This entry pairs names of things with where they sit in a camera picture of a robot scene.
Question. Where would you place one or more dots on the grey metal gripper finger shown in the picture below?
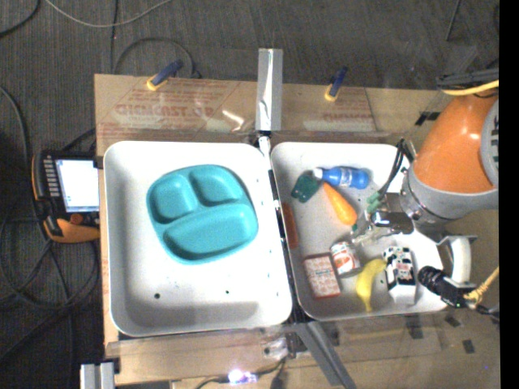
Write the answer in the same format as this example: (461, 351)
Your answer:
(367, 222)
(365, 237)

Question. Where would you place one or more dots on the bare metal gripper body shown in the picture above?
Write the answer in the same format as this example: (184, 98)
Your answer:
(395, 221)

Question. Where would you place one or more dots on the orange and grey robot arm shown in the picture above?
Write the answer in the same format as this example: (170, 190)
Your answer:
(450, 156)

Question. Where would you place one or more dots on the red and white can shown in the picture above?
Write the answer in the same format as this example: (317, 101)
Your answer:
(344, 258)

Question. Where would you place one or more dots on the orange toy carrot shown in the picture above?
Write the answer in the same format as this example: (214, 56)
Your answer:
(340, 205)

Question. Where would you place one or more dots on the yellow banana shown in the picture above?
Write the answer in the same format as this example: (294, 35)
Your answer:
(368, 282)

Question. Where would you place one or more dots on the white plastic tray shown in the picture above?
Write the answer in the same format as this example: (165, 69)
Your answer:
(320, 229)
(134, 237)

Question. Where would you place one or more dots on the black and white carton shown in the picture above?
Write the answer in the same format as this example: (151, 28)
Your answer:
(400, 270)

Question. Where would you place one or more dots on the blue plastic bottle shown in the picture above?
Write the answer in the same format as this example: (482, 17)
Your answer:
(344, 177)

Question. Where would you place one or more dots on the red and white packet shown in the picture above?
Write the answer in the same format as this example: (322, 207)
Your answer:
(322, 276)

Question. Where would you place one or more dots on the green toy broccoli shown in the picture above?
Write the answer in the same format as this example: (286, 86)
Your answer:
(305, 189)

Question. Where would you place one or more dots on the orange toy sausage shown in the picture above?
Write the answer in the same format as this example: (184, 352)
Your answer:
(290, 225)

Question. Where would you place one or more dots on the blue divided plate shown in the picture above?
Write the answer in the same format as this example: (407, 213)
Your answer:
(202, 213)

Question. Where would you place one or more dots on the brown cardboard board, red print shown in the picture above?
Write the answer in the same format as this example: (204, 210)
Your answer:
(182, 108)

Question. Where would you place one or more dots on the black cylinder on white bracket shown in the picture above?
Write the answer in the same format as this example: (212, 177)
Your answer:
(460, 257)

